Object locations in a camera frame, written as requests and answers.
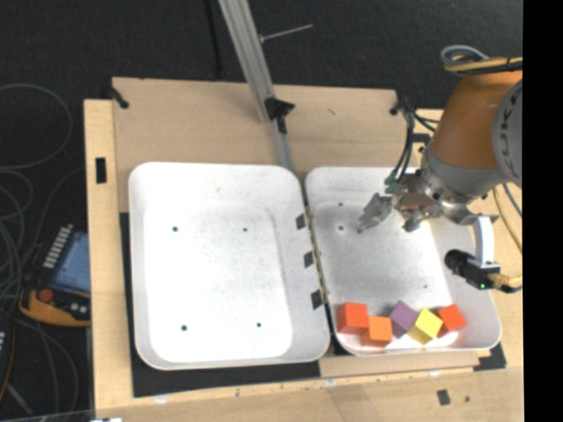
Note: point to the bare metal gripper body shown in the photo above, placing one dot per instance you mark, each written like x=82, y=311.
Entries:
x=418, y=200

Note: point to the thin black and white rod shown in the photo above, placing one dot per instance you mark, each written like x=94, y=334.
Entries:
x=320, y=268

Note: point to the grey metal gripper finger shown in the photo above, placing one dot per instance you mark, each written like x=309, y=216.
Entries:
x=374, y=213
x=412, y=224

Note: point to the black cylinder on white bracket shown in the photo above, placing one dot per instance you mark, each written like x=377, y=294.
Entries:
x=468, y=268

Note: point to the yellow cube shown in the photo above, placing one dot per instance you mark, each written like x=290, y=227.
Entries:
x=426, y=327

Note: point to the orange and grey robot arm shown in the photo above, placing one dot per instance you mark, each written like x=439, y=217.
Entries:
x=466, y=121

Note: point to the purple cube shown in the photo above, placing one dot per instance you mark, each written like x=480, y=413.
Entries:
x=402, y=315

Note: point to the pale wood board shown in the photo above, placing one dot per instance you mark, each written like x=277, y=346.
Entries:
x=193, y=121

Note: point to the white plastic tray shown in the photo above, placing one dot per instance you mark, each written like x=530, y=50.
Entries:
x=387, y=262
x=220, y=271

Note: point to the orange cube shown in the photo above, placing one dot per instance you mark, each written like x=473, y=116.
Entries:
x=379, y=330

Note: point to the red cube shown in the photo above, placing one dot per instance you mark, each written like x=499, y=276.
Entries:
x=352, y=317
x=451, y=317

